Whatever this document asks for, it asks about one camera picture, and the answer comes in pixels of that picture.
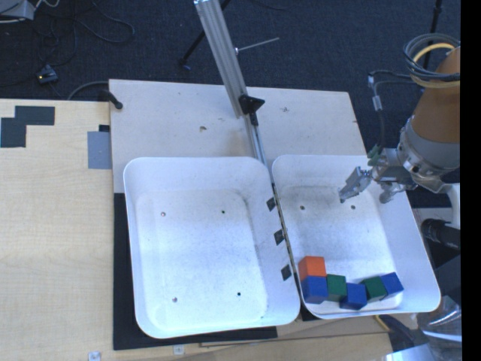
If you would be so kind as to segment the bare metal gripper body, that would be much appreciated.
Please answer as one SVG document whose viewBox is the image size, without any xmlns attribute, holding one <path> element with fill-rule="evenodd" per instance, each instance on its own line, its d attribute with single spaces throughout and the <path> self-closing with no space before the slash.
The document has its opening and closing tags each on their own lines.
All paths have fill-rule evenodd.
<svg viewBox="0 0 481 361">
<path fill-rule="evenodd" d="M 373 149 L 371 177 L 385 191 L 407 191 L 422 187 L 432 193 L 448 193 L 452 185 L 441 177 L 447 173 L 408 147 Z"/>
</svg>

